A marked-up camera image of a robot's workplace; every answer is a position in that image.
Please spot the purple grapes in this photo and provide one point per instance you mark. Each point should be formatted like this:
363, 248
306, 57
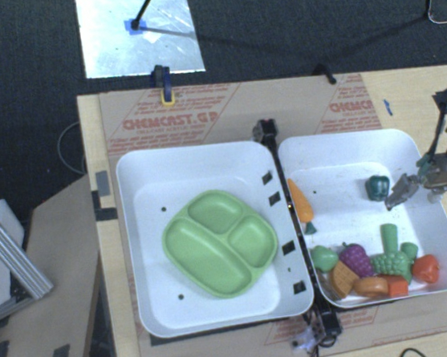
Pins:
357, 260

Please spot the dark green pepper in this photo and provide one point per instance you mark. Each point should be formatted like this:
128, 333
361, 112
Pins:
377, 188

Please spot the light green apple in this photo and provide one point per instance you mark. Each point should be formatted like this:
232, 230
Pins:
323, 258

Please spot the green divided plate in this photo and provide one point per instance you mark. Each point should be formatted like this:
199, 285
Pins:
215, 243

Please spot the thin black and white rod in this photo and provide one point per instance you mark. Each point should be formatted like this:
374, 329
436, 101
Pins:
295, 221

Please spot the orange red cube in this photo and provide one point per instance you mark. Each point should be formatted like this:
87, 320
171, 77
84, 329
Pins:
397, 286

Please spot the brown cardboard board red print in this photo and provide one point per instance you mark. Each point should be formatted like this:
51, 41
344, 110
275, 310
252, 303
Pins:
207, 115

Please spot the white plastic tray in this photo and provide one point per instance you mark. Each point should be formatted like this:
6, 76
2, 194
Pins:
162, 302
345, 215

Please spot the orange carrot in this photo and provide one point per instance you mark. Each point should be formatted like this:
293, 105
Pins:
301, 202

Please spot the red orange pepper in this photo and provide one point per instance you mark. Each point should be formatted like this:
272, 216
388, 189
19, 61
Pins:
425, 269

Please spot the green broccoli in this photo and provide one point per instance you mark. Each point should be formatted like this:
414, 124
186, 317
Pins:
393, 264

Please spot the brown waffle biscuit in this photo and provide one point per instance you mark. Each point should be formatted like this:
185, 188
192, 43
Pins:
342, 280

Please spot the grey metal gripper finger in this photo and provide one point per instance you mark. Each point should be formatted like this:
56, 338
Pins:
396, 197
408, 182

